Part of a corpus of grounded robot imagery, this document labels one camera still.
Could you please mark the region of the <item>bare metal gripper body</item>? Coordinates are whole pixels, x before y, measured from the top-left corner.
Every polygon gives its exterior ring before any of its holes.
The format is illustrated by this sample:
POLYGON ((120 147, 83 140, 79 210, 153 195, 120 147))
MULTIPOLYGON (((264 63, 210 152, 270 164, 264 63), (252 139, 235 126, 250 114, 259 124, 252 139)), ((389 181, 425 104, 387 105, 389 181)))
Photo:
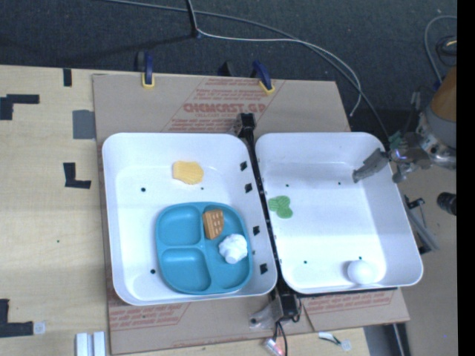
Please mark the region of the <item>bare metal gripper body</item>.
POLYGON ((412 172, 432 166, 456 170, 456 150, 431 133, 407 132, 402 135, 396 132, 390 137, 389 158, 395 164, 410 163, 412 172))

